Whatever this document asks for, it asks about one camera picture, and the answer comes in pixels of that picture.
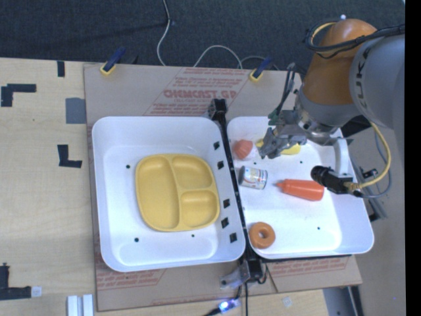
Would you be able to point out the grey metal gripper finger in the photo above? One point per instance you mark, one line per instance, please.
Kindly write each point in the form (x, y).
(280, 147)
(267, 142)

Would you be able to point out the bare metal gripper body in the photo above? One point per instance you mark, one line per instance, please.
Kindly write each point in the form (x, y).
(296, 127)

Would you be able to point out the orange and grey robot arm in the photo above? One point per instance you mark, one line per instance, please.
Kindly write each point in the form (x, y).
(332, 77)

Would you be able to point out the yellow toy food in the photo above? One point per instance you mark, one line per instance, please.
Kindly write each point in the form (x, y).
(293, 149)

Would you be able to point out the small white can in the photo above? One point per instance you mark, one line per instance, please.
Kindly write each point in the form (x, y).
(255, 178)

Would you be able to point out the orange bottle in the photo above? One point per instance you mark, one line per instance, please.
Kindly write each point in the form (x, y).
(302, 189)

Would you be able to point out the thin black rod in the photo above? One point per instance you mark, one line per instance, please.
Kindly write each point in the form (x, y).
(237, 189)

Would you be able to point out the white plastic tray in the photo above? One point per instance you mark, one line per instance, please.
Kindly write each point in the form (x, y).
(296, 222)
(118, 189)

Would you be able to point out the orange doughnut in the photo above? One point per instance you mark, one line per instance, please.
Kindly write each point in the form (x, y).
(256, 240)

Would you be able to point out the yellow divided plate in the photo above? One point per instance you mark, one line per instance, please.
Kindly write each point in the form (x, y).
(171, 193)

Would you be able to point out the brown cardboard board red print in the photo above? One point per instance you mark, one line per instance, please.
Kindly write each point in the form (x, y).
(131, 91)

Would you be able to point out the black cylinder on white bracket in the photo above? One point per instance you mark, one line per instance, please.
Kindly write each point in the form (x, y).
(330, 178)

